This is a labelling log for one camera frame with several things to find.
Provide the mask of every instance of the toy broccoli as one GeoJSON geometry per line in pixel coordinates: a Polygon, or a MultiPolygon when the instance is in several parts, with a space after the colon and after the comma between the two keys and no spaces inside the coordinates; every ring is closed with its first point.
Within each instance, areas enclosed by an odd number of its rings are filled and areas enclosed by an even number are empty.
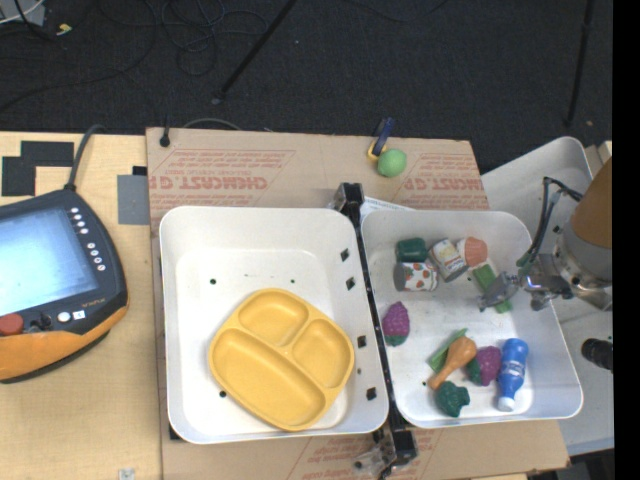
{"type": "Polygon", "coordinates": [[[460,409],[470,402],[467,388],[458,387],[450,380],[444,381],[436,391],[436,404],[445,414],[454,418],[460,416],[460,409]]]}

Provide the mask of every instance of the small can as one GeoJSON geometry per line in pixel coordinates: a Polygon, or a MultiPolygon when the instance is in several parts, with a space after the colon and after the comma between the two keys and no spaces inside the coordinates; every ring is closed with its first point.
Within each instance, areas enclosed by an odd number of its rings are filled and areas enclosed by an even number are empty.
{"type": "Polygon", "coordinates": [[[447,238],[440,240],[429,250],[429,258],[438,268],[445,283],[453,281],[464,274],[469,266],[465,263],[458,249],[447,238]]]}
{"type": "Polygon", "coordinates": [[[489,257],[487,243],[473,236],[460,240],[456,244],[456,248],[458,249],[458,254],[471,268],[484,263],[489,257]]]}
{"type": "Polygon", "coordinates": [[[427,244],[422,238],[408,238],[396,244],[396,259],[401,263],[424,263],[427,259],[427,244]]]}
{"type": "Polygon", "coordinates": [[[430,261],[399,262],[393,270],[393,283],[399,292],[432,292],[438,286],[438,271],[430,261]]]}

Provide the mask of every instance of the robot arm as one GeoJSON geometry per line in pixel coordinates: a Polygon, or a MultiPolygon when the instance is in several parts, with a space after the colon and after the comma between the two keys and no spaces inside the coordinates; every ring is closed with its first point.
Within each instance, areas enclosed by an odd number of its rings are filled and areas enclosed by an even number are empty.
{"type": "Polygon", "coordinates": [[[589,185],[560,234],[552,254],[539,254],[521,284],[532,293],[532,306],[541,309],[557,296],[586,300],[611,311],[613,282],[612,159],[589,185]]]}

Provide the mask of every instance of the black cable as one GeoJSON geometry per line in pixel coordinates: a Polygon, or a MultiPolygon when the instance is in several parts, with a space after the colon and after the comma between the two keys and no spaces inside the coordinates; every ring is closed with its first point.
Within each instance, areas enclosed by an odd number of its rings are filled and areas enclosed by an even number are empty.
{"type": "MultiPolygon", "coordinates": [[[[122,19],[116,19],[115,17],[113,17],[112,15],[109,14],[109,12],[107,11],[106,7],[106,2],[107,0],[94,0],[94,2],[88,6],[87,8],[84,9],[84,11],[82,12],[82,15],[79,17],[79,19],[74,23],[73,21],[70,22],[70,25],[72,26],[72,32],[75,35],[77,33],[78,28],[80,27],[80,25],[83,25],[86,21],[88,16],[90,15],[90,13],[94,10],[97,9],[100,14],[106,18],[107,20],[113,22],[113,23],[117,23],[119,25],[123,25],[123,26],[128,26],[128,27],[134,27],[134,28],[152,28],[153,29],[153,36],[151,38],[150,44],[148,46],[148,48],[145,50],[145,52],[143,52],[142,56],[140,56],[138,59],[135,59],[131,64],[129,64],[128,66],[119,68],[116,66],[101,66],[103,69],[107,69],[110,72],[104,76],[97,76],[97,77],[92,77],[92,78],[87,78],[84,80],[79,80],[79,81],[75,81],[75,82],[68,82],[68,83],[61,83],[61,84],[48,84],[48,85],[44,85],[42,87],[36,88],[36,89],[31,89],[31,90],[27,90],[26,92],[10,99],[9,101],[4,102],[3,104],[0,105],[0,113],[4,112],[5,110],[7,110],[8,108],[12,107],[13,105],[28,99],[32,96],[35,96],[37,94],[41,94],[50,90],[54,90],[54,89],[64,89],[64,88],[68,88],[68,87],[75,87],[75,86],[80,86],[80,85],[88,85],[88,84],[94,84],[94,83],[99,83],[99,82],[103,82],[103,81],[107,81],[113,78],[116,78],[118,76],[122,76],[125,75],[127,76],[130,80],[132,80],[135,83],[135,80],[133,79],[133,77],[130,75],[130,72],[135,69],[137,66],[139,66],[140,64],[142,64],[142,62],[147,58],[147,56],[151,53],[151,51],[153,50],[157,39],[158,39],[158,29],[161,27],[164,31],[165,34],[167,36],[167,38],[169,39],[169,41],[177,48],[177,54],[176,54],[176,64],[178,66],[178,68],[183,71],[184,73],[190,75],[190,76],[202,76],[206,73],[209,73],[213,68],[215,68],[216,64],[217,64],[217,60],[218,60],[218,56],[217,56],[217,37],[220,36],[221,34],[226,34],[226,35],[230,35],[230,34],[244,34],[244,35],[259,35],[261,33],[263,33],[262,30],[260,31],[256,31],[253,32],[251,30],[213,30],[213,26],[212,23],[215,21],[215,23],[213,23],[213,25],[215,25],[215,27],[221,27],[224,26],[224,22],[227,18],[229,17],[233,17],[233,16],[237,16],[237,15],[244,15],[244,16],[251,16],[253,18],[258,18],[259,21],[262,24],[262,28],[266,29],[266,20],[260,16],[258,13],[254,13],[250,10],[228,10],[226,7],[226,4],[224,3],[227,0],[209,0],[209,1],[218,1],[218,2],[222,2],[222,5],[224,7],[224,13],[221,17],[221,19],[218,19],[217,21],[212,19],[212,16],[205,10],[204,5],[202,3],[203,0],[196,0],[196,7],[198,9],[199,12],[199,16],[201,19],[192,19],[189,18],[188,16],[184,15],[184,12],[182,12],[182,17],[186,18],[185,20],[180,20],[179,16],[175,16],[175,13],[172,13],[172,18],[175,21],[172,21],[169,19],[168,16],[165,16],[166,19],[163,19],[162,14],[159,13],[155,8],[154,5],[157,6],[158,4],[168,4],[171,3],[172,0],[139,0],[140,2],[144,3],[146,5],[146,8],[149,10],[150,12],[150,16],[151,16],[151,21],[150,22],[145,22],[145,23],[132,23],[132,22],[127,22],[124,21],[122,19]],[[177,37],[175,36],[175,34],[172,33],[171,29],[176,29],[176,30],[184,30],[185,27],[191,28],[192,30],[195,29],[199,29],[199,37],[196,38],[191,38],[188,41],[183,41],[182,43],[177,39],[177,37]],[[205,68],[203,69],[199,69],[199,70],[195,70],[195,69],[188,69],[188,63],[187,63],[187,55],[195,55],[195,54],[203,54],[205,51],[207,51],[210,47],[213,47],[211,50],[211,56],[210,58],[207,60],[207,65],[205,66],[205,68]]],[[[13,34],[14,32],[17,32],[17,30],[11,30],[11,31],[7,31],[2,33],[1,37],[6,37],[7,35],[9,35],[10,33],[13,34]]],[[[64,48],[61,46],[61,44],[64,43],[63,40],[60,40],[61,38],[67,38],[67,36],[71,36],[72,34],[65,34],[64,36],[60,36],[60,38],[57,38],[56,40],[53,40],[52,42],[54,44],[56,44],[56,46],[59,46],[61,49],[64,50],[64,48]]]]}
{"type": "Polygon", "coordinates": [[[13,2],[16,4],[16,9],[18,9],[18,13],[20,14],[20,17],[22,18],[22,21],[24,21],[25,25],[27,25],[27,28],[33,34],[35,34],[36,37],[39,37],[40,39],[44,39],[45,41],[53,41],[52,37],[50,37],[48,34],[45,34],[42,30],[39,30],[36,27],[34,27],[33,23],[31,23],[27,19],[27,17],[24,15],[24,11],[22,10],[22,6],[20,5],[19,0],[13,0],[13,2]]]}
{"type": "MultiPolygon", "coordinates": [[[[31,60],[28,58],[24,58],[24,57],[0,57],[0,61],[2,60],[31,60]]],[[[74,69],[78,69],[80,67],[80,65],[76,62],[71,62],[71,61],[63,61],[63,60],[49,60],[48,61],[50,64],[53,62],[56,63],[63,63],[63,64],[68,64],[70,67],[74,68],[74,69]]],[[[115,78],[116,76],[123,76],[125,79],[127,79],[129,82],[131,82],[137,89],[140,89],[142,91],[142,93],[146,93],[147,88],[144,86],[144,84],[141,84],[140,82],[138,82],[134,77],[132,77],[128,71],[129,68],[125,68],[125,69],[118,69],[116,67],[111,67],[111,66],[103,66],[103,65],[97,65],[97,66],[91,66],[89,65],[89,67],[95,67],[96,69],[106,69],[109,71],[113,71],[113,75],[110,76],[104,76],[104,77],[97,77],[97,78],[92,78],[92,79],[88,79],[88,80],[80,80],[78,82],[72,82],[72,83],[68,83],[68,84],[60,84],[60,85],[49,85],[49,86],[45,86],[45,87],[38,87],[37,89],[33,89],[30,91],[27,91],[19,96],[17,96],[16,98],[13,98],[12,100],[6,102],[3,105],[0,105],[0,113],[2,113],[4,110],[6,110],[7,108],[11,107],[12,105],[15,105],[16,103],[19,103],[20,101],[29,98],[31,96],[35,96],[36,94],[39,93],[44,93],[46,91],[50,91],[50,90],[54,90],[54,89],[63,89],[66,87],[75,87],[75,86],[80,86],[80,85],[85,85],[85,84],[92,84],[92,83],[97,83],[97,82],[101,82],[101,81],[105,81],[108,80],[110,78],[115,78]]],[[[149,105],[149,107],[152,110],[156,110],[156,108],[154,107],[153,102],[151,101],[151,99],[149,98],[148,94],[144,94],[145,95],[145,99],[147,100],[147,103],[149,105]]]]}
{"type": "Polygon", "coordinates": [[[191,128],[194,124],[200,124],[200,123],[223,124],[225,126],[228,126],[229,128],[233,128],[234,130],[242,131],[242,128],[240,128],[239,126],[233,123],[230,123],[229,121],[225,121],[224,119],[218,119],[216,117],[203,117],[202,119],[194,119],[193,121],[189,121],[188,123],[182,125],[182,127],[191,128]]]}
{"type": "Polygon", "coordinates": [[[555,207],[555,205],[556,205],[556,201],[555,199],[552,199],[551,203],[549,203],[549,207],[547,208],[542,221],[540,222],[540,227],[539,227],[538,233],[536,234],[536,240],[532,248],[530,249],[531,256],[529,257],[529,263],[533,263],[538,257],[538,254],[540,252],[540,247],[542,247],[544,236],[547,234],[547,228],[549,227],[549,222],[551,222],[551,213],[553,212],[553,208],[555,207]]]}
{"type": "Polygon", "coordinates": [[[165,37],[176,48],[176,65],[184,73],[190,76],[202,76],[211,72],[218,61],[217,39],[221,34],[260,35],[267,29],[266,20],[256,12],[240,9],[229,10],[226,0],[144,0],[160,3],[156,21],[163,29],[165,37]],[[196,12],[193,15],[185,11],[191,6],[196,12]],[[234,15],[245,15],[258,18],[261,29],[255,32],[251,30],[220,30],[225,22],[234,15]],[[192,62],[188,62],[188,56],[209,55],[205,67],[194,69],[192,62]]]}
{"type": "Polygon", "coordinates": [[[171,123],[169,122],[169,114],[165,116],[164,119],[164,132],[162,132],[162,137],[160,137],[160,145],[163,148],[169,147],[171,144],[171,139],[169,138],[169,130],[171,129],[171,123]]]}
{"type": "Polygon", "coordinates": [[[64,186],[65,190],[73,190],[75,192],[75,190],[76,190],[76,186],[75,186],[76,175],[78,174],[78,167],[80,166],[80,160],[82,159],[82,154],[84,153],[84,148],[87,147],[87,143],[89,142],[89,139],[93,136],[93,134],[97,130],[106,131],[106,128],[104,126],[102,126],[101,124],[94,124],[91,128],[89,128],[85,132],[85,134],[83,135],[82,139],[80,140],[80,145],[78,146],[78,150],[76,151],[76,156],[73,159],[73,165],[71,166],[71,173],[69,174],[69,180],[67,181],[66,185],[64,186]]]}
{"type": "Polygon", "coordinates": [[[546,180],[547,183],[553,183],[554,185],[558,185],[558,187],[560,187],[562,193],[567,194],[574,201],[580,202],[580,200],[582,199],[582,194],[580,192],[578,192],[576,190],[573,190],[572,188],[567,187],[561,181],[558,181],[555,178],[550,178],[549,176],[545,176],[543,181],[545,181],[545,180],[546,180]]]}
{"type": "Polygon", "coordinates": [[[543,235],[543,229],[545,228],[544,221],[547,215],[547,203],[549,201],[549,183],[546,180],[543,180],[542,185],[542,206],[540,209],[540,218],[538,220],[538,229],[536,230],[536,234],[533,237],[533,241],[531,242],[531,247],[529,247],[529,250],[527,251],[529,254],[533,252],[538,244],[542,243],[541,237],[543,235]]]}
{"type": "Polygon", "coordinates": [[[378,9],[375,9],[374,7],[371,7],[369,5],[363,4],[362,2],[358,2],[357,0],[342,0],[342,1],[346,2],[346,3],[349,3],[349,4],[352,4],[352,5],[356,5],[358,7],[361,7],[362,9],[365,9],[367,11],[373,12],[374,14],[377,14],[378,16],[380,16],[382,18],[385,18],[385,19],[390,20],[390,21],[394,21],[396,23],[410,23],[410,22],[415,21],[417,19],[425,18],[425,17],[429,16],[430,14],[436,12],[443,5],[445,5],[449,0],[442,0],[439,4],[435,5],[431,9],[429,9],[426,13],[420,14],[419,16],[415,16],[415,17],[409,18],[409,19],[402,19],[402,18],[397,18],[395,16],[389,16],[388,14],[384,14],[383,12],[380,12],[378,9]]]}

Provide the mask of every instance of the green ball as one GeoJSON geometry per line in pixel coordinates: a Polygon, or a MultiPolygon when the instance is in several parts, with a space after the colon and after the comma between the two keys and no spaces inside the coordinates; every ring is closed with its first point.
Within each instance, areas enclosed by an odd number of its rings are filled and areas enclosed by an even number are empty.
{"type": "Polygon", "coordinates": [[[399,149],[388,149],[378,158],[378,172],[387,178],[397,176],[407,167],[407,155],[399,149]]]}

